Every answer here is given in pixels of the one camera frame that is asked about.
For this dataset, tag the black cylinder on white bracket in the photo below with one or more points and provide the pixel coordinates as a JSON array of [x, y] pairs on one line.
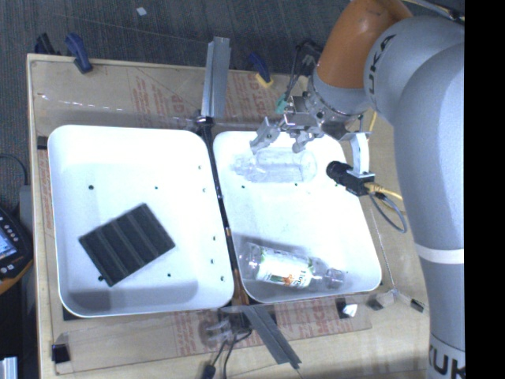
[[353, 168]]

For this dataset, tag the brown cardboard board red print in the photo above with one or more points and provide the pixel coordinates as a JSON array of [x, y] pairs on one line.
[[221, 196]]

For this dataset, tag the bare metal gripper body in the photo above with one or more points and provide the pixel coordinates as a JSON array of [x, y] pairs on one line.
[[305, 117]]

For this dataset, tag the black ribbed rectangular block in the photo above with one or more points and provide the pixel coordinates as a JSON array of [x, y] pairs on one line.
[[127, 245]]

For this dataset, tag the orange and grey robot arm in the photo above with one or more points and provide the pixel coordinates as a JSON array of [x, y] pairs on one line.
[[418, 93]]

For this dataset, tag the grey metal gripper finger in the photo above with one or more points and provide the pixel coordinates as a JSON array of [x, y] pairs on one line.
[[300, 140], [263, 136]]

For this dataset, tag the white plastic tray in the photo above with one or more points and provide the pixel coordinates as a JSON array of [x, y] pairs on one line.
[[134, 219], [300, 219]]

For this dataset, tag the clear plastic bottle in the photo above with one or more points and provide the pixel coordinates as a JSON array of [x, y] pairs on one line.
[[276, 166]]

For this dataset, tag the clear bottle with printed label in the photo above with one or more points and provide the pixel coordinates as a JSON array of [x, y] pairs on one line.
[[288, 269]]

